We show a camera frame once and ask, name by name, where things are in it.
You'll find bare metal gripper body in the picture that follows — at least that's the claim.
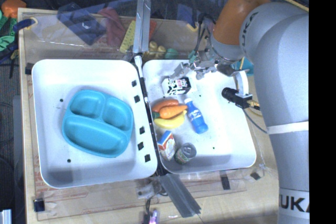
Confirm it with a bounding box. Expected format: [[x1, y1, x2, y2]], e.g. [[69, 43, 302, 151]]
[[193, 50, 224, 74]]

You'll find green toy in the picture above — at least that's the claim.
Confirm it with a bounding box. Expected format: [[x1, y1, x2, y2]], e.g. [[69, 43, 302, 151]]
[[165, 47, 180, 59]]

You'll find black and white carton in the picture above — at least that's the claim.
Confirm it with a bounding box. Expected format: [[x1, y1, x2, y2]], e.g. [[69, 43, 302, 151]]
[[161, 76, 192, 97]]

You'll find yellow toy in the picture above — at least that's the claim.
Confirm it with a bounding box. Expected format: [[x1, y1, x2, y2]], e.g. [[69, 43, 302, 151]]
[[148, 40, 167, 58]]

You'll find orange sausage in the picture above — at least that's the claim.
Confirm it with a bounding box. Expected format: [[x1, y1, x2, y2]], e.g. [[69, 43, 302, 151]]
[[151, 99, 180, 113]]

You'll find blue bottle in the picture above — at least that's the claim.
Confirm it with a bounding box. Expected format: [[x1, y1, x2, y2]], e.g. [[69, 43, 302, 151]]
[[183, 97, 209, 135]]

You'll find orange carrot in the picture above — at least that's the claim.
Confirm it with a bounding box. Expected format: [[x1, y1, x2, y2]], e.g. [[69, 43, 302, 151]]
[[153, 104, 188, 120]]

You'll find yellow banana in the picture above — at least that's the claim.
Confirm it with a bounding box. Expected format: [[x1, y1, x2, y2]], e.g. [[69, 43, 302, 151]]
[[153, 110, 188, 130]]

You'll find yellow studded block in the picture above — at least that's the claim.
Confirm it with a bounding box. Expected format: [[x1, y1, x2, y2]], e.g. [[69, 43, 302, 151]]
[[119, 20, 137, 54]]

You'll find white plastic tray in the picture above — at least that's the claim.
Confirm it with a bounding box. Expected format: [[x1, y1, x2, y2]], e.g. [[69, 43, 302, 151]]
[[31, 59, 159, 189], [141, 59, 257, 175]]

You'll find orange and white carton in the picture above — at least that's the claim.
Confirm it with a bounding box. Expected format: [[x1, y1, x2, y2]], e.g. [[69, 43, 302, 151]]
[[156, 130, 177, 162]]

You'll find green can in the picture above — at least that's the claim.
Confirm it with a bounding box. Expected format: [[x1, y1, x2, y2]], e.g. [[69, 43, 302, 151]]
[[173, 142, 197, 165]]

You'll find blue divided plate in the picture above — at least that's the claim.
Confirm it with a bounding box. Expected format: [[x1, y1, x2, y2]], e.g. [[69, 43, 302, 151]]
[[61, 89, 135, 159]]

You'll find pale wood board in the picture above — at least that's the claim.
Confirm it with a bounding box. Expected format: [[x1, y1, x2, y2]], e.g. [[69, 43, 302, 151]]
[[17, 7, 280, 224]]

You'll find black cylinder on white bracket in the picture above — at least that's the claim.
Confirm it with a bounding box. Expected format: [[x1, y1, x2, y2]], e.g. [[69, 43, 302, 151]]
[[221, 69, 254, 110]]

